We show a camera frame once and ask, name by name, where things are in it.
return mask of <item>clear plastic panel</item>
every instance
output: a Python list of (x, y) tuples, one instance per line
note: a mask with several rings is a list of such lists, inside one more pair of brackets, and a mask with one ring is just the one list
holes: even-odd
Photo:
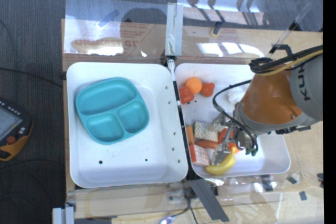
[[(248, 63), (270, 57), (274, 45), (288, 44), (293, 30), (311, 8), (311, 3), (277, 0), (177, 0), (183, 5), (181, 54), (185, 60)], [(318, 46), (306, 42), (293, 52)], [(282, 58), (286, 52), (271, 55)]]
[[(208, 181), (230, 223), (321, 223), (323, 188), (317, 178), (302, 173), (228, 178)], [(191, 190), (187, 182), (161, 185), (121, 186), (71, 191), (67, 203), (76, 206), (76, 219), (92, 218), (112, 223), (160, 222), (187, 208)], [(222, 223), (212, 220), (196, 197), (191, 208), (198, 223)], [(176, 223), (194, 223), (187, 210)]]
[(156, 61), (164, 53), (166, 14), (167, 5), (67, 0), (64, 59)]

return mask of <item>carrot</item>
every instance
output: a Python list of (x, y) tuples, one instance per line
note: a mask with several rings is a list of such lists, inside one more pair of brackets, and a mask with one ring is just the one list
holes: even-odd
[(189, 152), (190, 152), (191, 162), (194, 163), (197, 160), (194, 145), (189, 145)]
[(195, 140), (194, 140), (194, 131), (193, 131), (193, 127), (188, 125), (185, 127), (185, 131), (187, 133), (187, 137), (188, 137), (188, 143), (189, 145), (192, 145), (195, 143)]
[[(221, 143), (226, 135), (226, 131), (227, 131), (227, 128), (221, 130), (221, 132), (219, 133), (219, 136), (218, 136), (218, 142)], [(233, 131), (230, 133), (230, 136), (229, 138), (231, 138), (233, 136)]]

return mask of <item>divided plate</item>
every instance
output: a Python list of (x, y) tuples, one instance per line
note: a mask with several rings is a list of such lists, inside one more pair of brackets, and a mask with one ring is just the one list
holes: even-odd
[(125, 78), (102, 80), (81, 90), (76, 108), (87, 132), (101, 144), (130, 138), (149, 122), (145, 102), (134, 84)]

